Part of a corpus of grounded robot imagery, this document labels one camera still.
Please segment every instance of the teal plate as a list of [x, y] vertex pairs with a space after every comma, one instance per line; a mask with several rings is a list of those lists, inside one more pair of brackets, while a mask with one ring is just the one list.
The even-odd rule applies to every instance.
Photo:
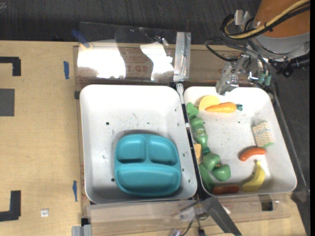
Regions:
[[163, 197], [173, 194], [181, 183], [176, 146], [158, 135], [122, 137], [115, 149], [115, 178], [118, 187], [131, 195]]

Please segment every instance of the cardboard surface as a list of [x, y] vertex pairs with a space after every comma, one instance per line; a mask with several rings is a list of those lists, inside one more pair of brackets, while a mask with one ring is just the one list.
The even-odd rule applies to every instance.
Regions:
[[[22, 61], [22, 76], [15, 77], [12, 66], [0, 64], [0, 88], [15, 89], [15, 116], [0, 117], [0, 211], [8, 210], [10, 191], [21, 190], [21, 217], [0, 222], [0, 235], [70, 236], [71, 227], [81, 224], [84, 195], [80, 191], [78, 100], [74, 99], [75, 46], [77, 43], [71, 42], [0, 41], [0, 56], [15, 56]], [[201, 50], [206, 59], [216, 60], [205, 47], [192, 49]], [[68, 80], [63, 61], [69, 62]], [[191, 69], [206, 64], [211, 69], [204, 60], [192, 62]], [[74, 180], [78, 202], [72, 189]], [[285, 203], [289, 217], [264, 217], [236, 225], [243, 235], [306, 235], [296, 204], [291, 199]], [[41, 209], [47, 208], [49, 216], [41, 217]], [[204, 229], [207, 235], [222, 234], [217, 225]], [[186, 235], [196, 235], [196, 231], [192, 228]]]

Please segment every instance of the orange sausage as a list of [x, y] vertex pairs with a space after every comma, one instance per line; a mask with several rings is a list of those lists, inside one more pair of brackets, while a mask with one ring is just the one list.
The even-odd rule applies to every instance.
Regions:
[[223, 186], [216, 186], [212, 189], [212, 193], [215, 195], [220, 194], [230, 194], [230, 193], [238, 193], [240, 187], [238, 185], [223, 185]]
[[252, 155], [264, 155], [266, 153], [266, 150], [263, 147], [253, 147], [248, 150], [246, 150], [243, 154], [240, 156], [241, 161], [246, 161], [249, 159]]

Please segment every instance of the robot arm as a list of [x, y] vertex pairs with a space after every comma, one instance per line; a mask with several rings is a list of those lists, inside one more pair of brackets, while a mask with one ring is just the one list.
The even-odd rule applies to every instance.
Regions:
[[[237, 10], [222, 23], [221, 31], [226, 39], [245, 40], [247, 45], [241, 47], [220, 40], [243, 53], [224, 59], [228, 62], [216, 85], [219, 94], [238, 87], [241, 76], [265, 88], [272, 82], [272, 68], [288, 77], [293, 68], [309, 64], [310, 0], [262, 0], [256, 17], [247, 18], [248, 13], [243, 16]], [[230, 34], [228, 26], [233, 21], [241, 32]], [[205, 44], [210, 50], [209, 41]]]

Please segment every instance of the yellow banana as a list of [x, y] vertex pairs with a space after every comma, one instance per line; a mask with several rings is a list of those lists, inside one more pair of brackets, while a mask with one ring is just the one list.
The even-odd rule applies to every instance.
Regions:
[[257, 167], [254, 177], [242, 186], [243, 191], [250, 192], [259, 189], [265, 180], [266, 174], [262, 169], [260, 162], [256, 162]]

